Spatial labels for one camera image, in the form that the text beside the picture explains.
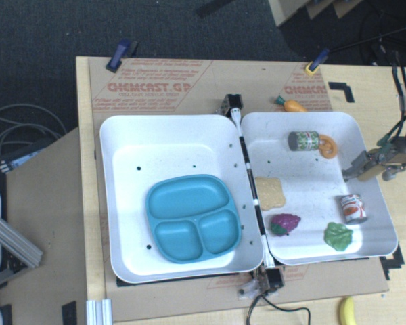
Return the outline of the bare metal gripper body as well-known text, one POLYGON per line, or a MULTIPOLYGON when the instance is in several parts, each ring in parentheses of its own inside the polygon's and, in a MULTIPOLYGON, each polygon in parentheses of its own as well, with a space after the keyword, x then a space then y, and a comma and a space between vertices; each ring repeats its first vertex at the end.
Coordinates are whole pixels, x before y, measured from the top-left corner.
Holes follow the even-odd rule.
POLYGON ((406 167, 406 137, 391 137, 381 140, 377 148, 368 152, 369 159, 383 167, 406 167))

